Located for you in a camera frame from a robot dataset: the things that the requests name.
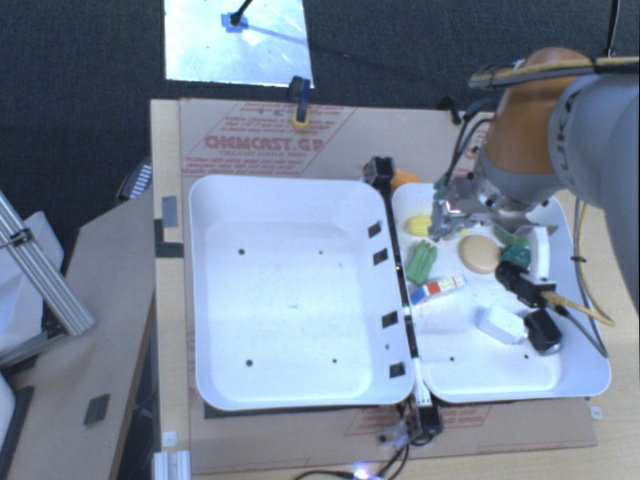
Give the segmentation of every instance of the white tray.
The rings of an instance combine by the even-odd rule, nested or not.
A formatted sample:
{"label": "white tray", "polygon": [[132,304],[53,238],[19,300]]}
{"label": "white tray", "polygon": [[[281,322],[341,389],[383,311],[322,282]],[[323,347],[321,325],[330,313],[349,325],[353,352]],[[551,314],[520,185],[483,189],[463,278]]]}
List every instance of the white tray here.
{"label": "white tray", "polygon": [[[394,215],[405,262],[411,259],[410,250],[420,241],[404,231],[405,222],[415,215],[430,214],[432,196],[433,187],[428,184],[404,185],[394,195]],[[570,259],[572,241],[562,207],[552,199],[546,208],[531,212],[529,218],[539,225],[558,226],[549,238],[550,279],[557,283],[558,293],[580,301]],[[469,233],[496,240],[489,227],[476,226]],[[463,274],[467,285],[412,308],[422,374],[433,394],[448,402],[466,403],[593,396],[608,387],[609,361],[570,321],[553,312],[550,314],[563,338],[560,351],[549,356],[538,354],[527,340],[519,345],[504,345],[478,330],[479,311],[491,304],[518,314],[527,308],[494,275],[466,269],[457,247],[458,240],[438,242],[438,259],[430,280]],[[415,289],[411,283],[407,286],[410,292]],[[573,314],[591,329],[585,315],[575,311]]]}
{"label": "white tray", "polygon": [[[190,216],[196,379],[209,404],[378,405],[409,394],[393,251],[373,188],[209,176],[191,190]],[[375,264],[377,253],[387,259]]]}

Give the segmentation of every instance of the cardboard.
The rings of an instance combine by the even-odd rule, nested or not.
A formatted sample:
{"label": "cardboard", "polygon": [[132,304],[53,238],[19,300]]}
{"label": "cardboard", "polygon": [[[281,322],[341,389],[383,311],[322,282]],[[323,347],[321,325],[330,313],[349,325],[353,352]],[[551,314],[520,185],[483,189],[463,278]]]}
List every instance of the cardboard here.
{"label": "cardboard", "polygon": [[[296,131],[284,103],[180,102],[184,243],[189,244],[187,194],[211,173],[358,179],[373,156],[433,182],[447,165],[456,127],[450,114],[311,106],[311,124]],[[460,169],[468,169],[472,156]],[[194,474],[381,461],[393,450],[378,436],[398,421],[395,407],[268,413],[205,411],[193,375],[194,331],[189,247],[185,247],[189,447]],[[594,446],[583,399],[449,406],[444,432],[413,458]]]}

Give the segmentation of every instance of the blue clamp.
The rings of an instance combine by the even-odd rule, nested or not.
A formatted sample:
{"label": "blue clamp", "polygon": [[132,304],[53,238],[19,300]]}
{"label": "blue clamp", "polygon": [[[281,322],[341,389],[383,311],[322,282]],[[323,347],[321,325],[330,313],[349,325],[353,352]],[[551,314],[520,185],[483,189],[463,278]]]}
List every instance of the blue clamp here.
{"label": "blue clamp", "polygon": [[309,126],[309,97],[311,80],[294,76],[287,89],[287,101],[296,103],[293,111],[293,126],[303,130]]}
{"label": "blue clamp", "polygon": [[245,16],[242,16],[240,18],[240,23],[238,23],[238,26],[234,27],[231,24],[231,15],[232,14],[233,14],[232,12],[228,12],[226,14],[221,14],[220,15],[220,21],[222,22],[222,26],[224,27],[224,29],[227,32],[231,32],[232,34],[239,34],[243,30],[247,30],[249,28],[249,20],[247,20],[247,18]]}

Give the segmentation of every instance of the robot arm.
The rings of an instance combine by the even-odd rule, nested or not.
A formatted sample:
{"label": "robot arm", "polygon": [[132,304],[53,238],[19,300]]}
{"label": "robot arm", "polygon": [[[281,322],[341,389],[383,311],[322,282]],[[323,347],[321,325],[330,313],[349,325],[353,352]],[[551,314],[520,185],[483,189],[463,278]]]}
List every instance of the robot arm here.
{"label": "robot arm", "polygon": [[[524,67],[586,59],[562,48]],[[430,236],[492,223],[518,235],[526,213],[561,188],[605,212],[627,288],[638,308],[638,74],[561,77],[508,89],[474,170],[434,202]]]}

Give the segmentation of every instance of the wooden table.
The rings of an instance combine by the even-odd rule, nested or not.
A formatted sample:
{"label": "wooden table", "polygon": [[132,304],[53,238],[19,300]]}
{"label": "wooden table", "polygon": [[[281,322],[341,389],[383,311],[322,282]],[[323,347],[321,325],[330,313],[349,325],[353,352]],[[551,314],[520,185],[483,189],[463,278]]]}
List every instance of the wooden table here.
{"label": "wooden table", "polygon": [[[368,126],[375,129],[375,123]],[[181,194],[181,152],[179,102],[152,103],[154,165],[154,216],[162,219],[164,197]],[[561,192],[558,198],[567,215],[572,215],[573,197]],[[182,221],[164,229],[164,241],[182,242]],[[586,276],[597,300],[616,321],[604,327],[613,380],[610,388],[591,405],[602,411],[594,422],[598,438],[595,448],[564,449],[500,455],[410,460],[401,479],[535,479],[541,478],[635,478],[640,471],[640,385],[638,376],[638,316],[627,295],[614,260],[602,212],[590,209],[584,224],[583,254],[589,259]],[[156,267],[157,318],[160,375],[161,431],[175,434],[164,451],[189,449],[187,357],[185,336],[184,260],[161,258]],[[352,470],[350,466],[334,468]],[[294,478],[304,470],[225,473],[197,476],[198,480],[275,480]]]}

